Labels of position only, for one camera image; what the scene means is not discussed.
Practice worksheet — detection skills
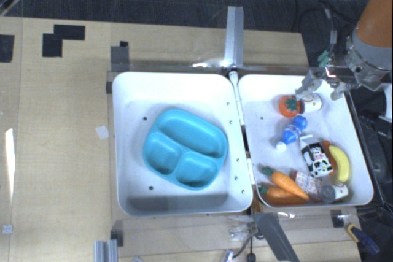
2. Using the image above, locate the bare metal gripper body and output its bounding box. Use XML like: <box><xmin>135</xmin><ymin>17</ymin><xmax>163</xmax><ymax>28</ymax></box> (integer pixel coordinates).
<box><xmin>321</xmin><ymin>52</ymin><xmax>386</xmax><ymax>92</ymax></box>

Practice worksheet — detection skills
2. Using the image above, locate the small white can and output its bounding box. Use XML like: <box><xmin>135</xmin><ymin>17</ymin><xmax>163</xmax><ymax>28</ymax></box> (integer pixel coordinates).
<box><xmin>299</xmin><ymin>93</ymin><xmax>323</xmax><ymax>114</ymax></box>

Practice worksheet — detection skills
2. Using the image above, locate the orange tomato with green top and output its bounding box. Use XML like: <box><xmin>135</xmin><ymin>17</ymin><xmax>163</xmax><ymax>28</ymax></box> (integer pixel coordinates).
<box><xmin>278</xmin><ymin>94</ymin><xmax>302</xmax><ymax>118</ymax></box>

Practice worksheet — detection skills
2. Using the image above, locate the white plastic tray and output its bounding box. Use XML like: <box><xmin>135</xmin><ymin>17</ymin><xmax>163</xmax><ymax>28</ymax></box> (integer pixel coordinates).
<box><xmin>238</xmin><ymin>74</ymin><xmax>375</xmax><ymax>209</ymax></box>
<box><xmin>112</xmin><ymin>71</ymin><xmax>254</xmax><ymax>217</ymax></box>

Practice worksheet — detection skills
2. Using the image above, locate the blue and white bottle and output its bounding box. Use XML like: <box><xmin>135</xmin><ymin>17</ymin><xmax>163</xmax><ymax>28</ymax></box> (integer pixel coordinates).
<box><xmin>275</xmin><ymin>115</ymin><xmax>308</xmax><ymax>152</ymax></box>

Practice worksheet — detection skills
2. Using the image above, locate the orange sausage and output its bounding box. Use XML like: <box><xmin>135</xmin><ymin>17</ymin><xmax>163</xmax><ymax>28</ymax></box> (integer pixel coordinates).
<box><xmin>321</xmin><ymin>139</ymin><xmax>336</xmax><ymax>176</ymax></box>

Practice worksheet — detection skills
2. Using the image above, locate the cow print milk carton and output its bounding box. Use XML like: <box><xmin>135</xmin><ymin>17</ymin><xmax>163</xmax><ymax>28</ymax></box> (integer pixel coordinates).
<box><xmin>300</xmin><ymin>134</ymin><xmax>336</xmax><ymax>179</ymax></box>

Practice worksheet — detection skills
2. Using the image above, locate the yellow banana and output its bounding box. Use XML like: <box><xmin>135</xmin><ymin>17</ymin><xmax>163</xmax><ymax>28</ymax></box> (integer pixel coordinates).
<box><xmin>327</xmin><ymin>145</ymin><xmax>351</xmax><ymax>183</ymax></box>

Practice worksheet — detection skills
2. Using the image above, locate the thin black and white rod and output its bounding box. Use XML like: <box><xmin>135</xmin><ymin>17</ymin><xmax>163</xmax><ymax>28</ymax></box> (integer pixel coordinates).
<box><xmin>228</xmin><ymin>70</ymin><xmax>257</xmax><ymax>187</ymax></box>

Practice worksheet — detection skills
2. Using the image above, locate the clear bottle with orange cap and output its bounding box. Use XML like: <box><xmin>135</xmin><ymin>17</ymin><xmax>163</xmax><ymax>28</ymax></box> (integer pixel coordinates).
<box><xmin>289</xmin><ymin>169</ymin><xmax>324</xmax><ymax>202</ymax></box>

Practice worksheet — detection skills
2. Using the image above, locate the white can with red print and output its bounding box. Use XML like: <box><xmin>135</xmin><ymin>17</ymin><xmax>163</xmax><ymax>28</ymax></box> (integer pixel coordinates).
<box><xmin>332</xmin><ymin>182</ymin><xmax>349</xmax><ymax>201</ymax></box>

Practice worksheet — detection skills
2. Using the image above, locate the orange carrot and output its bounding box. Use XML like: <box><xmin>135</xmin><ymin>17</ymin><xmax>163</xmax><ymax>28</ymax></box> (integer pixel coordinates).
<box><xmin>257</xmin><ymin>184</ymin><xmax>307</xmax><ymax>206</ymax></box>
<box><xmin>261</xmin><ymin>166</ymin><xmax>311</xmax><ymax>202</ymax></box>

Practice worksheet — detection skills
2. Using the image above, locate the grey metal can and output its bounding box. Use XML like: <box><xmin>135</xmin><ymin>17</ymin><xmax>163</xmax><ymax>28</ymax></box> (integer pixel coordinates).
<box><xmin>317</xmin><ymin>183</ymin><xmax>337</xmax><ymax>204</ymax></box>

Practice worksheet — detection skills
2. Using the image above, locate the blue divided plate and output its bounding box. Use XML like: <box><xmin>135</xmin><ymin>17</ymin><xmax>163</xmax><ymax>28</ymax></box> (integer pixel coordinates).
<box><xmin>142</xmin><ymin>108</ymin><xmax>230</xmax><ymax>191</ymax></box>

